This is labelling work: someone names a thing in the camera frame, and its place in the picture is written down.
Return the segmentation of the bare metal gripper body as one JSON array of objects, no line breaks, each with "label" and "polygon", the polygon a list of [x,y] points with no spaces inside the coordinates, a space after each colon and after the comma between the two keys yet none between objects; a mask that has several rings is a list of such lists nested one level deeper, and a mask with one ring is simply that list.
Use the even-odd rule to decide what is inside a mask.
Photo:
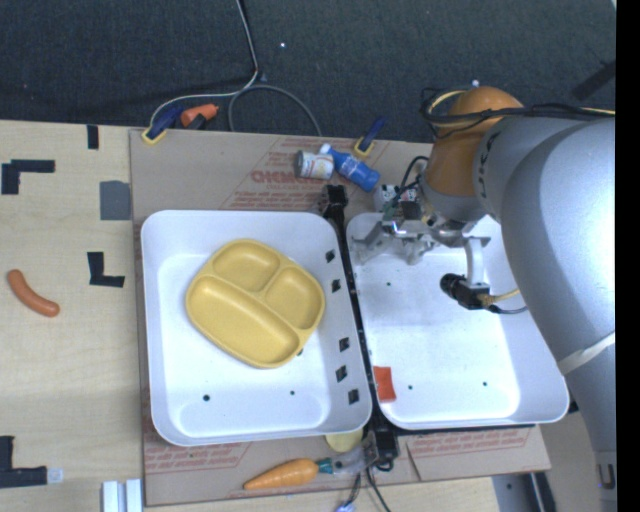
[{"label": "bare metal gripper body", "polygon": [[446,247],[461,247],[481,219],[480,204],[465,199],[389,201],[381,212],[381,224],[393,237]]}]

